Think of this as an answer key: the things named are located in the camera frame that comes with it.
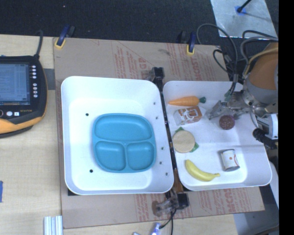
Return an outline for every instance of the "white tray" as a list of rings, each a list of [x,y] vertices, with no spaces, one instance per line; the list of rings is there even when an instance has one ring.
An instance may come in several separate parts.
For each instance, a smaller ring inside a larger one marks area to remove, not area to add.
[[[146,80],[72,76],[61,85],[64,168],[68,188],[80,195],[163,193],[173,185],[168,136],[161,98],[155,84]],[[145,117],[153,127],[156,162],[135,173],[108,172],[96,163],[92,126],[106,113]]]
[[[206,109],[199,122],[182,125],[190,131],[199,148],[192,153],[175,152],[178,174],[181,183],[189,190],[208,190],[223,188],[239,188],[264,186],[270,183],[272,172],[264,145],[257,141],[252,132],[256,128],[249,114],[236,120],[234,128],[223,130],[219,127],[219,117],[208,119],[209,110],[219,101],[224,101],[224,94],[229,90],[231,82],[198,82],[170,81],[164,85],[163,94],[171,135],[179,128],[175,124],[173,113],[181,106],[169,105],[172,99],[195,95],[205,96],[206,103],[199,106]],[[236,91],[242,85],[237,84]],[[223,171],[220,151],[234,148],[241,168],[235,171]],[[221,176],[210,182],[202,182],[192,177],[185,168],[185,160],[190,159],[200,169]]]

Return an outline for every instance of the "cardboard sheet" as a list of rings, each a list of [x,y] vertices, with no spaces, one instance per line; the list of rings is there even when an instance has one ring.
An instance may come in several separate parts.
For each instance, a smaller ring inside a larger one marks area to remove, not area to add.
[[[80,196],[70,194],[64,180],[62,111],[60,87],[73,75],[146,79],[152,67],[163,67],[164,82],[171,80],[228,81],[212,56],[215,46],[195,46],[193,56],[186,44],[142,43],[96,39],[66,39],[61,50],[54,48],[56,106],[60,161],[61,204],[65,229],[143,221],[167,220],[152,212],[154,201],[164,194],[117,194]],[[222,56],[219,62],[224,64]],[[258,187],[189,191],[190,206],[174,218],[263,211]]]

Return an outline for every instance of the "wooden table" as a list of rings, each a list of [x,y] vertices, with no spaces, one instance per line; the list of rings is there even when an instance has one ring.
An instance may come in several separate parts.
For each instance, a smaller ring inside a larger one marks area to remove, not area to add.
[[[44,37],[40,61],[54,69],[52,37]],[[0,35],[0,55],[34,55],[38,36]],[[0,235],[42,235],[45,216],[61,215],[55,91],[44,119],[29,131],[0,139]],[[65,235],[148,235],[153,222],[65,229]],[[161,230],[171,232],[171,225]],[[233,215],[174,220],[173,234],[235,235]]]

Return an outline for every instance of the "toy food item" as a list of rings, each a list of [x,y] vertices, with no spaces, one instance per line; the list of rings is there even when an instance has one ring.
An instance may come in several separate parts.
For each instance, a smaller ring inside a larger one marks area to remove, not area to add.
[[[202,116],[203,114],[198,106],[179,109],[173,114],[176,125],[198,122]]]
[[[216,177],[220,177],[220,173],[210,173],[202,171],[189,159],[185,161],[185,167],[188,173],[190,173],[194,178],[200,181],[209,182]]]
[[[221,158],[223,162],[223,169],[225,171],[233,171],[240,168],[234,149],[222,151]]]
[[[230,130],[235,125],[235,119],[231,115],[223,115],[219,119],[220,127],[224,130]]]
[[[181,130],[172,138],[174,149],[180,153],[190,152],[195,146],[195,137],[189,131]]]
[[[199,104],[199,102],[205,103],[206,98],[205,97],[198,98],[196,96],[185,96],[175,100],[171,100],[168,103],[170,105],[178,105],[178,106],[196,106]]]

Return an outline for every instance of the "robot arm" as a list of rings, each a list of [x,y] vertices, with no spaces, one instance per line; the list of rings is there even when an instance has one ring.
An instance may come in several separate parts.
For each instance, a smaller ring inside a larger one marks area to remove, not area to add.
[[[258,60],[249,71],[252,59]],[[209,114],[209,119],[231,110],[234,118],[251,113],[258,128],[254,137],[269,148],[276,148],[278,141],[277,113],[268,107],[278,102],[278,42],[270,43],[249,61],[244,73],[243,89],[234,92],[228,102],[219,101]]]

